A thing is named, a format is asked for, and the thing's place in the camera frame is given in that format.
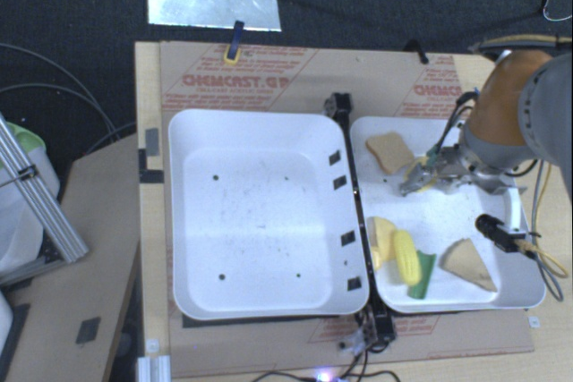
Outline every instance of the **bread slice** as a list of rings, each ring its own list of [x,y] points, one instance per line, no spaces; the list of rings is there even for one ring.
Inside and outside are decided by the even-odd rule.
[[[366,147],[386,174],[394,174],[414,161],[414,154],[397,132],[372,136],[366,140]]]
[[[488,292],[498,291],[471,239],[461,239],[451,245],[441,257],[440,267]]]

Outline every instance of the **white container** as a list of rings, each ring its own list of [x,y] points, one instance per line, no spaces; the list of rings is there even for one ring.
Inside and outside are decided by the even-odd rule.
[[[42,147],[28,153],[50,192],[55,196],[60,182]],[[0,183],[10,180],[4,167]],[[15,183],[0,187],[0,274],[36,259],[44,228]]]
[[[501,251],[475,229],[475,219],[486,213],[512,224],[517,221],[526,231],[519,199],[508,194],[492,196],[473,185],[463,185],[453,194],[429,189],[403,197],[399,185],[404,181],[407,167],[393,175],[385,174],[365,145],[371,136],[397,132],[414,155],[422,157],[441,136],[445,123],[445,120],[383,117],[355,121],[351,138],[364,218],[367,225],[372,217],[380,216],[406,229],[416,248],[426,254],[435,253],[437,262],[451,244],[470,238],[498,292],[487,292],[435,266],[425,299],[416,300],[407,295],[407,286],[399,282],[396,261],[389,261],[376,273],[378,293],[388,306],[403,313],[534,307],[545,295],[537,265],[519,253]],[[458,129],[453,129],[444,145],[453,145],[458,134]]]
[[[322,115],[169,124],[174,295],[197,319],[351,314],[369,295],[345,140]]]

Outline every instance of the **blue clip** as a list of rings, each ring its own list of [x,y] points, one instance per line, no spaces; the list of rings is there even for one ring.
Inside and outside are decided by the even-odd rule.
[[[243,34],[244,22],[235,21],[235,27],[233,28],[233,40],[231,40],[231,45],[225,50],[225,57],[223,61],[226,64],[235,65],[239,56],[241,55],[241,50],[239,49],[239,42],[241,41],[241,35]]]

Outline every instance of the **yellow corn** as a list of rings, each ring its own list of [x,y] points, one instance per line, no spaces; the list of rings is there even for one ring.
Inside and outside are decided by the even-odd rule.
[[[422,280],[422,268],[415,251],[414,241],[408,231],[399,229],[394,232],[394,251],[398,272],[405,284],[416,285]]]

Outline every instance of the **wire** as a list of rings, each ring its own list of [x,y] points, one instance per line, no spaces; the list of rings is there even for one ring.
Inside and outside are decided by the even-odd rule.
[[[6,48],[6,49],[11,49],[12,51],[17,51],[17,52],[23,53],[25,55],[33,56],[33,57],[39,59],[40,61],[43,61],[43,62],[55,67],[58,71],[63,73],[65,76],[67,76],[69,79],[71,79],[75,84],[77,84],[83,90],[83,92],[85,92],[88,99],[95,105],[95,107],[103,112],[101,105],[99,104],[96,97],[91,93],[91,91],[89,89],[87,89],[76,76],[74,76],[70,71],[65,69],[63,66],[61,66],[57,62],[52,61],[51,59],[49,59],[48,57],[45,57],[44,55],[41,55],[40,53],[36,53],[36,52],[31,51],[27,48],[17,47],[16,45],[10,45],[8,43],[0,42],[0,47]],[[115,129],[115,126],[111,122],[111,120],[106,121],[106,125],[107,125],[107,130],[109,132],[111,132],[112,130]]]
[[[373,345],[368,352],[370,353],[382,353],[386,349],[388,349],[389,343],[385,343],[380,349],[376,348],[376,345]]]
[[[262,376],[258,376],[257,378],[253,379],[252,382],[259,382],[268,376],[279,376],[282,378],[290,378],[293,380],[300,380],[302,382],[316,382],[315,378],[299,378],[298,376],[294,376],[293,374],[288,374],[287,372],[280,372],[280,371],[269,371],[265,372]]]
[[[347,378],[348,375],[352,372],[352,369],[354,369],[356,367],[356,365],[358,364],[358,361],[360,360],[361,356],[362,356],[361,353],[356,355],[354,360],[352,361],[352,363],[350,363],[350,366],[348,367],[348,369],[346,371],[344,371],[340,376],[338,376],[338,378],[341,378],[341,379]]]
[[[101,109],[101,107],[98,106],[98,104],[96,104],[92,100],[86,98],[85,96],[83,96],[79,92],[74,91],[73,89],[66,88],[64,86],[53,85],[53,84],[49,84],[49,83],[23,83],[23,84],[19,84],[19,85],[12,85],[12,86],[8,86],[6,88],[2,88],[2,89],[0,89],[0,94],[4,94],[4,93],[9,92],[9,91],[15,91],[18,89],[30,89],[30,88],[53,89],[54,91],[62,91],[62,92],[66,92],[68,94],[72,94],[72,95],[76,96],[77,98],[83,100],[86,104],[88,104],[94,110],[96,110],[101,115],[101,117],[103,118],[103,120],[106,123],[106,126],[108,128],[111,126],[114,126],[114,124],[111,122],[109,117]]]
[[[94,143],[91,147],[89,147],[85,154],[88,155],[89,153],[93,152],[97,147],[99,147],[102,143],[104,143],[106,140],[112,138],[113,136],[115,136],[116,134],[118,134],[119,132],[131,128],[135,126],[135,123],[128,123],[128,124],[124,124],[123,126],[120,126],[118,128],[116,128],[114,131],[109,132],[107,135],[105,135],[104,137],[102,137],[101,139],[99,139],[96,143]]]
[[[549,164],[549,166],[547,167],[547,174],[545,175],[545,180],[543,182],[543,187],[541,189],[541,192],[539,193],[539,198],[537,199],[537,205],[536,205],[537,210],[535,211],[535,228],[537,227],[537,220],[539,218],[539,207],[541,207],[543,196],[545,195],[545,192],[547,191],[547,185],[549,183],[549,177],[551,177],[551,174],[552,174],[552,165]],[[534,245],[532,251],[539,254],[539,257],[541,258],[542,262],[545,264],[545,266],[547,267],[549,272],[551,272],[554,276],[559,277],[559,278],[568,278],[569,277],[568,270],[558,260],[556,260],[556,258],[554,258],[552,255],[550,255],[546,251],[542,250],[541,245],[540,245],[538,240],[536,241],[536,244]],[[550,262],[558,270],[553,269],[552,266],[550,265]]]
[[[388,347],[387,344],[384,345],[384,348],[382,349],[382,351],[384,351],[387,347]],[[366,366],[368,365],[368,353],[381,353],[381,352],[366,351],[364,353],[364,364],[363,364],[362,371],[360,372],[360,374],[348,372],[346,374],[347,378],[358,378],[356,380],[356,382],[360,382],[363,378],[375,378],[376,376],[391,376],[392,378],[394,378],[395,382],[401,382],[400,378],[398,377],[398,374],[396,374],[394,371],[390,371],[390,370],[382,370],[382,371],[376,371],[376,372],[371,372],[369,374],[366,374]]]
[[[558,37],[539,34],[510,35],[507,37],[492,38],[484,42],[477,42],[468,49],[472,53],[483,54],[489,49],[517,49],[531,47],[571,48],[571,37]]]
[[[569,15],[563,18],[552,18],[551,16],[549,16],[549,14],[547,13],[547,5],[549,5],[549,0],[545,1],[545,5],[543,6],[543,17],[547,20],[547,21],[551,21],[551,22],[559,22],[559,21],[566,21],[566,20],[570,20],[573,15]]]
[[[522,172],[517,172],[515,174],[511,173],[511,172],[506,172],[505,175],[507,177],[523,177],[524,175],[529,174],[531,171],[534,170],[535,165],[537,164],[538,159],[534,159],[531,164],[527,167],[527,169],[525,171]]]
[[[531,231],[532,231],[531,241],[532,241],[534,246],[539,245],[539,243],[537,241],[537,237],[538,237],[537,236],[537,215],[539,213],[540,200],[543,198],[543,195],[540,194],[539,189],[541,186],[541,177],[543,175],[544,164],[545,164],[545,161],[542,160],[540,165],[539,165],[539,170],[537,172],[537,180],[535,181],[535,190],[534,190],[534,202],[533,202],[533,208],[531,211]],[[555,275],[551,272],[551,270],[548,268],[548,266],[545,263],[543,263],[543,260],[541,259],[541,257],[537,253],[535,254],[535,261],[537,262],[537,266],[539,268],[539,273],[541,274],[543,282],[547,286],[549,293],[558,302],[563,302],[563,299],[564,299],[563,291],[561,290],[561,287],[559,285],[558,280],[555,278]]]
[[[448,122],[446,123],[446,127],[444,128],[444,132],[442,133],[440,139],[433,146],[433,148],[431,150],[431,152],[433,153],[434,156],[438,156],[438,154],[441,151],[441,146],[443,145],[444,140],[448,136],[449,131],[451,130],[452,127],[454,127],[454,124],[456,123],[457,118],[466,110],[465,107],[463,107],[461,109],[460,109],[460,107],[462,107],[464,104],[466,104],[470,100],[476,100],[477,97],[478,97],[477,92],[468,91],[468,92],[465,92],[464,94],[462,94],[458,98],[458,100],[456,101],[456,106],[454,107],[451,115],[449,116]]]
[[[364,352],[364,363],[362,365],[362,371],[360,372],[360,375],[358,376],[358,380],[356,380],[356,382],[360,382],[362,380],[362,378],[364,377],[364,374],[366,373],[366,367],[367,366],[368,366],[368,351],[365,351]]]
[[[351,378],[357,378],[360,375],[359,374],[348,374],[348,376]],[[390,370],[371,372],[371,373],[362,375],[362,378],[375,378],[376,376],[391,376],[392,378],[394,378],[394,380],[396,382],[401,382],[400,378],[398,377],[398,374],[396,374],[394,371],[390,371]]]
[[[456,119],[455,119],[454,122],[452,123],[452,127],[454,126],[454,124],[458,124],[458,123],[459,123],[459,120],[460,120],[461,116],[464,114],[464,112],[468,112],[468,111],[471,111],[471,110],[474,110],[474,108],[473,108],[472,106],[464,106],[464,107],[458,112],[458,114],[456,115]]]

